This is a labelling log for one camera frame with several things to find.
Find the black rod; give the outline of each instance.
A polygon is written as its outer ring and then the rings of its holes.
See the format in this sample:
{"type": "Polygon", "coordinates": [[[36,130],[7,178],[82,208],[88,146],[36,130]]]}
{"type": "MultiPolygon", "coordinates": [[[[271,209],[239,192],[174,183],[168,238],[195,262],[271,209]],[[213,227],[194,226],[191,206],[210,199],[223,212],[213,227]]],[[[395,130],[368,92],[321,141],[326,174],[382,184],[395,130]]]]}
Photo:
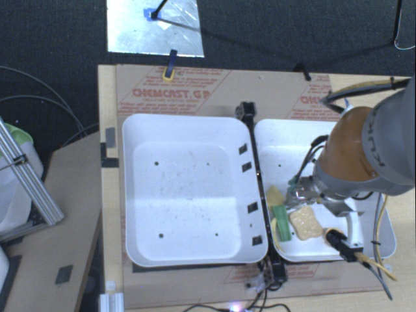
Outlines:
{"type": "Polygon", "coordinates": [[[395,31],[393,32],[393,39],[391,40],[391,43],[394,44],[397,38],[398,34],[398,26],[400,24],[400,15],[402,13],[402,1],[403,0],[397,0],[397,10],[396,10],[396,21],[395,21],[395,31]]]}
{"type": "Polygon", "coordinates": [[[163,0],[162,3],[159,5],[159,7],[157,7],[157,9],[150,14],[150,17],[151,17],[152,20],[157,19],[157,16],[159,15],[159,12],[163,8],[164,4],[167,3],[167,2],[168,2],[168,0],[163,0]]]}

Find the white tray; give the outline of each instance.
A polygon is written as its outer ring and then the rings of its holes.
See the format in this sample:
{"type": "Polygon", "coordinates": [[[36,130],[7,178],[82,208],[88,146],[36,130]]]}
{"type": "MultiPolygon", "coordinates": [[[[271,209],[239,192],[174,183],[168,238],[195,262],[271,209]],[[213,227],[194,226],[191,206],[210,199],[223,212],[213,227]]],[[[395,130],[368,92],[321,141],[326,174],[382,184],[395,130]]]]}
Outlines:
{"type": "Polygon", "coordinates": [[[264,258],[263,210],[241,121],[136,114],[124,122],[123,150],[126,248],[133,262],[158,267],[264,258]]]}
{"type": "MultiPolygon", "coordinates": [[[[331,133],[335,123],[310,122],[298,120],[261,120],[255,127],[255,139],[261,167],[261,177],[265,192],[271,185],[275,185],[285,196],[288,187],[287,182],[297,173],[302,161],[309,150],[310,143],[319,135],[331,133]]],[[[303,176],[312,174],[313,165],[309,164],[303,171],[303,176]]],[[[378,196],[373,196],[364,201],[356,201],[351,198],[346,203],[357,212],[364,212],[359,217],[357,235],[364,245],[364,252],[373,256],[372,232],[374,214],[376,211],[378,196]]],[[[323,228],[339,228],[346,234],[348,227],[346,218],[337,218],[323,205],[312,205],[315,216],[323,228]]],[[[289,224],[292,240],[280,242],[281,249],[278,253],[288,261],[331,261],[342,259],[339,252],[324,242],[323,237],[300,240],[294,234],[293,227],[289,224]]],[[[382,218],[380,237],[383,243],[380,246],[382,257],[389,257],[395,252],[396,239],[387,212],[382,218]]]]}

